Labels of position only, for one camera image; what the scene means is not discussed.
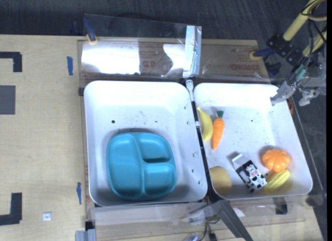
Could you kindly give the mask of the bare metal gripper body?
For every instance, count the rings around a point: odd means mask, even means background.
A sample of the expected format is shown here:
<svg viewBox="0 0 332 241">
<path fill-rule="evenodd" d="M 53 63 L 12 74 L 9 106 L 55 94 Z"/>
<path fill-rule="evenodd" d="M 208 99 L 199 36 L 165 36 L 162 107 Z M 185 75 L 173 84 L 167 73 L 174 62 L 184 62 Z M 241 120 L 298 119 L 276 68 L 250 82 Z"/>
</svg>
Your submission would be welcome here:
<svg viewBox="0 0 332 241">
<path fill-rule="evenodd" d="M 304 77 L 296 82 L 300 90 L 326 91 L 326 80 L 320 77 Z"/>
</svg>

